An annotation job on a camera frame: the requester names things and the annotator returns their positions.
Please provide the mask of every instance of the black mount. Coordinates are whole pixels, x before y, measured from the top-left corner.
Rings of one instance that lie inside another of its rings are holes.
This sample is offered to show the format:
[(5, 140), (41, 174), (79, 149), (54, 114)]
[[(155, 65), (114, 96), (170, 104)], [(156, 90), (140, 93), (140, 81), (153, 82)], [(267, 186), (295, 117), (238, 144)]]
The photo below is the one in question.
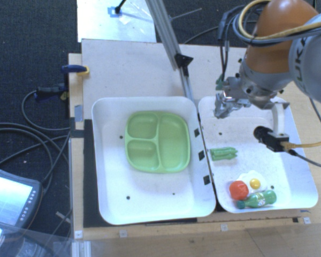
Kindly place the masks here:
[(182, 54), (176, 54), (175, 60), (177, 67), (183, 69), (184, 76), (189, 77), (188, 65), (192, 62), (193, 58)]

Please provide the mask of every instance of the blue clamp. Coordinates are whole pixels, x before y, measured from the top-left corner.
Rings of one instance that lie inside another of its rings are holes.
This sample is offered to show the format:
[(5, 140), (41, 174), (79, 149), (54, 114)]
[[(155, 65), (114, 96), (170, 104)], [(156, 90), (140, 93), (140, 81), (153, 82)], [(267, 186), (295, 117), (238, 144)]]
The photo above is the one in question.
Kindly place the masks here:
[(63, 74), (68, 74), (70, 72), (76, 72), (77, 75), (88, 75), (89, 74), (89, 67), (80, 66), (80, 65), (65, 65), (65, 66), (62, 66), (61, 72)]
[(42, 103), (48, 99), (59, 96), (68, 91), (68, 87), (64, 83), (55, 85), (53, 87), (38, 87), (33, 97), (37, 103)]

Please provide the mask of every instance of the yellow cable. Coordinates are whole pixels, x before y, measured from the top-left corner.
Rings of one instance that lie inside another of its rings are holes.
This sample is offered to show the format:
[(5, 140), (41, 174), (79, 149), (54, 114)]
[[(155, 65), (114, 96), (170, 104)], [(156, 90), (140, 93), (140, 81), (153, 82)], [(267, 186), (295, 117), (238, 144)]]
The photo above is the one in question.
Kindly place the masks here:
[(284, 147), (284, 150), (289, 150), (293, 148), (311, 148), (311, 147), (321, 146), (321, 142), (307, 143), (307, 144), (301, 144), (301, 145), (296, 145), (295, 143), (290, 143), (290, 142), (281, 142), (280, 144)]
[(242, 25), (242, 21), (244, 19), (244, 15), (246, 14), (246, 12), (253, 6), (257, 5), (257, 4), (260, 4), (260, 3), (263, 3), (263, 2), (270, 2), (272, 0), (253, 0), (251, 3), (247, 4), (243, 9), (242, 11), (240, 12), (240, 16), (239, 16), (239, 19), (238, 19), (238, 28), (240, 30), (240, 33), (242, 35), (244, 35), (245, 37), (248, 37), (248, 38), (253, 38), (252, 35), (250, 35), (247, 31), (244, 30), (244, 27)]
[(243, 22), (243, 18), (244, 15), (246, 14), (246, 12), (253, 6), (255, 6), (256, 4), (260, 4), (263, 2), (270, 2), (272, 0), (254, 0), (251, 3), (249, 3), (248, 5), (246, 5), (243, 10), (240, 13), (239, 19), (238, 19), (238, 28), (240, 33), (249, 38), (249, 39), (254, 39), (254, 40), (269, 40), (269, 39), (275, 39), (275, 38), (280, 38), (280, 37), (285, 37), (294, 33), (299, 33), (299, 32), (304, 32), (310, 29), (314, 29), (314, 28), (318, 28), (321, 27), (321, 21), (320, 22), (316, 22), (313, 24), (308, 24), (308, 25), (302, 25), (299, 27), (295, 27), (295, 28), (291, 28), (291, 29), (287, 29), (285, 31), (282, 32), (278, 32), (278, 33), (274, 33), (271, 35), (267, 35), (267, 36), (258, 36), (258, 37), (253, 37), (251, 34), (249, 34), (248, 32), (245, 31), (242, 22)]

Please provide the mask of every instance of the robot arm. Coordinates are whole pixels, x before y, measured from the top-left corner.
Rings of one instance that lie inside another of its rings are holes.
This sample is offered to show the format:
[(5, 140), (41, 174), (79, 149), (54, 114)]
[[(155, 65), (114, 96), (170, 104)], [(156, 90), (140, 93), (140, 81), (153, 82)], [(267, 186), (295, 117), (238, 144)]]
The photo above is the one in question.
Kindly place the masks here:
[[(216, 95), (217, 118), (225, 118), (231, 111), (251, 104), (260, 109), (273, 109), (271, 99), (291, 81), (306, 95), (321, 102), (321, 14), (303, 0), (266, 2), (253, 36), (243, 28), (238, 33), (242, 40), (248, 37), (249, 46), (239, 73), (228, 77), (222, 92)], [(239, 17), (239, 28), (241, 23), (242, 17)], [(307, 33), (301, 35), (303, 25)]]

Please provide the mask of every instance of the white tray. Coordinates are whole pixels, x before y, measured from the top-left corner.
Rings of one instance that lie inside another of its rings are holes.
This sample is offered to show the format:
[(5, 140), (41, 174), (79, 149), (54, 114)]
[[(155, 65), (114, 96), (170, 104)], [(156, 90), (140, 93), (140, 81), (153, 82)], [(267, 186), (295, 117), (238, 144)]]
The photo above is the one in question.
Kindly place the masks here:
[[(178, 173), (147, 173), (134, 169), (125, 155), (125, 126), (137, 111), (157, 110), (181, 116), (188, 125), (191, 154)], [(216, 198), (209, 178), (194, 104), (184, 97), (112, 97), (92, 109), (98, 204), (101, 216), (114, 225), (203, 217)]]
[[(308, 163), (287, 153), (274, 153), (253, 136), (258, 126), (273, 129), (270, 110), (251, 106), (234, 111), (225, 119), (217, 119), (213, 115), (214, 96), (201, 99), (198, 108), (206, 148), (234, 147), (238, 151), (237, 157), (232, 160), (213, 161), (208, 154), (217, 198), (224, 209), (232, 213), (246, 213), (310, 208), (317, 203), (318, 193)], [(300, 142), (290, 108), (285, 110), (285, 130), (291, 142)], [(302, 149), (296, 151), (304, 155)], [(230, 197), (229, 185), (250, 170), (258, 171), (268, 185), (274, 187), (276, 203), (262, 208), (237, 209)]]

